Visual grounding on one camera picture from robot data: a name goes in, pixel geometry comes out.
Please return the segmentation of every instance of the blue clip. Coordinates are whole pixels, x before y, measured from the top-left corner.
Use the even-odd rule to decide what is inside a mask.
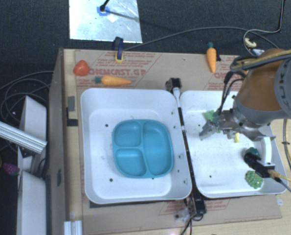
[[[100,10],[100,6],[98,6],[98,7],[96,8],[96,11],[97,11],[97,13],[98,13],[100,16],[102,16],[102,17],[107,16],[107,15],[110,15],[110,13],[108,12],[108,11],[110,11],[110,9],[109,9],[107,6],[105,7],[105,10],[104,10],[104,11],[101,11],[101,10]]]
[[[124,40],[120,37],[116,37],[112,43],[112,50],[117,50],[115,60],[117,63],[121,63],[124,60],[123,54]]]

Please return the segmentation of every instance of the toy carrot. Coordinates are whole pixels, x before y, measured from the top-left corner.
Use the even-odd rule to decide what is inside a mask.
[[[213,47],[214,46],[213,43],[208,43],[207,46],[208,49],[206,52],[206,56],[208,60],[208,65],[212,73],[214,73],[216,71],[217,52],[216,49]]]
[[[132,83],[132,81],[128,79],[115,77],[115,76],[109,76],[109,75],[105,75],[102,78],[96,77],[95,82],[96,83],[102,82],[102,84],[106,86],[120,86],[120,85],[127,85],[127,84]]]
[[[73,68],[73,73],[77,76],[85,76],[88,74],[90,67],[84,60],[80,60]]]

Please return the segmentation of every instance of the black floor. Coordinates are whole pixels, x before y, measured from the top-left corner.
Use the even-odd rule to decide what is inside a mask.
[[[192,28],[231,26],[245,29],[276,30],[281,0],[137,0],[143,42]],[[52,71],[59,47],[110,49],[111,43],[69,39],[68,0],[0,0],[0,87],[23,75]],[[205,53],[213,42],[220,54],[247,55],[243,46],[244,31],[205,29],[182,34],[136,48],[135,51]],[[263,34],[279,48],[291,48],[291,0],[286,0],[282,30]],[[272,45],[249,34],[260,49]],[[45,83],[49,74],[34,78]],[[30,81],[16,85],[11,93],[29,92],[39,86]],[[0,105],[7,88],[0,91]],[[46,98],[46,90],[40,96]],[[13,110],[20,117],[21,105]],[[6,120],[17,124],[11,117]],[[17,155],[4,148],[3,162],[16,164]],[[0,170],[0,234],[16,233],[17,178]]]

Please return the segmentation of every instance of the silver metal sheet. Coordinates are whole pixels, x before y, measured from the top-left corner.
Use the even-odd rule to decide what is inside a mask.
[[[70,38],[141,43],[136,0],[110,0],[106,12],[99,12],[105,0],[69,0]]]

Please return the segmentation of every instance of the white tray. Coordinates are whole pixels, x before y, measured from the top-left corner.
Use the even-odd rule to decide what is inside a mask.
[[[88,89],[81,96],[85,191],[97,204],[183,199],[192,189],[176,100],[162,90]],[[171,137],[174,166],[163,177],[135,179],[116,168],[112,131],[121,121],[152,119]]]
[[[254,189],[245,181],[245,174],[251,170],[243,161],[245,150],[256,147],[259,151],[263,142],[252,142],[240,134],[240,142],[229,140],[226,135],[215,133],[204,139],[199,138],[206,120],[203,113],[216,110],[221,102],[222,92],[186,91],[180,97],[183,120],[187,134],[194,174],[199,191],[209,198],[239,197],[261,194],[280,194],[284,187],[273,179],[264,179],[261,188]],[[224,110],[232,108],[232,94],[227,98]],[[270,127],[261,128],[264,134],[270,134]],[[276,170],[285,175],[285,170],[275,140],[271,143],[272,152],[263,160],[271,160]]]

